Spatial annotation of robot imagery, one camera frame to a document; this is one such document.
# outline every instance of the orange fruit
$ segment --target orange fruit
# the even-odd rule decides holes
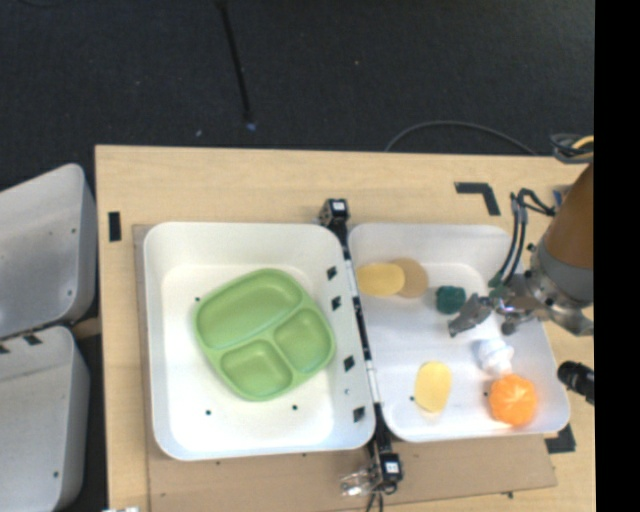
[[[496,420],[523,425],[536,412],[538,397],[535,386],[530,380],[510,373],[491,385],[489,405]]]

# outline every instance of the wooden table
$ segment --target wooden table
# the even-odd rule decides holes
[[[573,183],[581,170],[546,157],[98,146],[109,506],[303,512],[361,510],[366,504],[363,498],[340,497],[337,486],[340,472],[353,470],[360,453],[181,463],[155,446],[145,422],[134,226],[312,222],[325,199],[345,198],[353,225],[493,224],[510,231],[511,192],[527,187],[550,203],[552,190]],[[502,215],[490,215],[482,195],[458,193],[459,182],[488,184]],[[541,215],[530,215],[528,242],[537,242],[547,224]],[[570,359],[593,367],[592,338],[574,338],[553,324],[545,329],[558,363]],[[385,507],[595,510],[594,408],[575,393],[569,398],[575,452],[549,456],[542,436],[394,444],[407,476]]]

